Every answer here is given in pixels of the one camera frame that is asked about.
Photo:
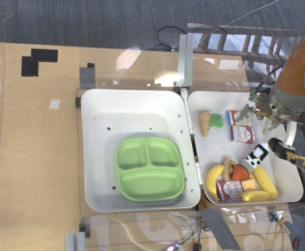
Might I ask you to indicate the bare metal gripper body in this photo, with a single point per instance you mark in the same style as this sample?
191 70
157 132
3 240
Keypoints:
266 108

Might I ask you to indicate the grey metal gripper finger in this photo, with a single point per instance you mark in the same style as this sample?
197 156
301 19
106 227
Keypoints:
245 112
271 125

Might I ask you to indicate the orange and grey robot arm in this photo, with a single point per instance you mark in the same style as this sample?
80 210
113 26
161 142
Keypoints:
293 69

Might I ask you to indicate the small blue and red carton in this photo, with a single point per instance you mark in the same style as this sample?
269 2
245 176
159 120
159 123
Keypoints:
232 117

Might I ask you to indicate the purple carton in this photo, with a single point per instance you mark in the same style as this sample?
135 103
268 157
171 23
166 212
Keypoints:
242 134

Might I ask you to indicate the green toy grapes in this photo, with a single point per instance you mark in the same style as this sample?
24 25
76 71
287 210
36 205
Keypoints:
216 120

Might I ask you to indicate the white and black carton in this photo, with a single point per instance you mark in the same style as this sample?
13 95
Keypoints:
257 155

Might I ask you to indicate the tan ice cream cone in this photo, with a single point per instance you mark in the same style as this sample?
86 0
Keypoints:
204 120

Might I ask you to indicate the white plastic tray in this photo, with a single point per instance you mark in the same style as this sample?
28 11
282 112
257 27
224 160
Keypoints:
100 140
280 171

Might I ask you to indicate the red-orange toy strawberry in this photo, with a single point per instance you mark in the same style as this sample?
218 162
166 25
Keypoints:
240 172

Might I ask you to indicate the yellow corn cob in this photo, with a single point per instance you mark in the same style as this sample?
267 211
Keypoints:
266 183

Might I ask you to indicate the tan toy sausage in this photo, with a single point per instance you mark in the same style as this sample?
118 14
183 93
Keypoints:
227 169

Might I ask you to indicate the yellow cheese cube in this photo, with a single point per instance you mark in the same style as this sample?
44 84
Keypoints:
248 185

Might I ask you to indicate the small yellow squash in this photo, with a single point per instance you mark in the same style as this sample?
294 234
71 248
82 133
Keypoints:
255 196

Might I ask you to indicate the red and white carton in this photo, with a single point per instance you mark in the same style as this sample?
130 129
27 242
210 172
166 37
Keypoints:
229 190

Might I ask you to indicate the yellow banana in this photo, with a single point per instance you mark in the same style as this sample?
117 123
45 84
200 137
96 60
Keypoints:
211 182

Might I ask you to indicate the green divided plate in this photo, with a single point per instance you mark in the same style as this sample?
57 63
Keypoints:
150 182

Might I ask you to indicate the black cylinder on white bracket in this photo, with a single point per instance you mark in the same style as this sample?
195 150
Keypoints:
279 146

